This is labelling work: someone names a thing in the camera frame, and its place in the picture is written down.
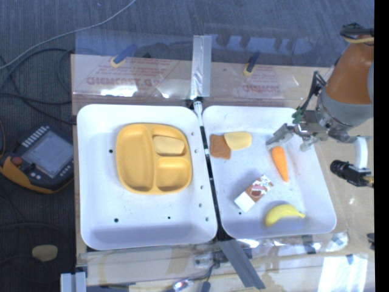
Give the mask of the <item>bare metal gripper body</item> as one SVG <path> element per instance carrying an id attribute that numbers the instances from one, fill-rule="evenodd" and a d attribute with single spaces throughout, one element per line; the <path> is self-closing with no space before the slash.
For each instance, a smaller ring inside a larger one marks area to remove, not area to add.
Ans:
<path id="1" fill-rule="evenodd" d="M 350 125 L 345 125 L 333 118 L 326 110 L 297 111 L 292 115 L 294 131 L 306 142 L 324 141 L 333 138 L 338 142 L 354 142 L 356 137 L 350 136 Z"/>

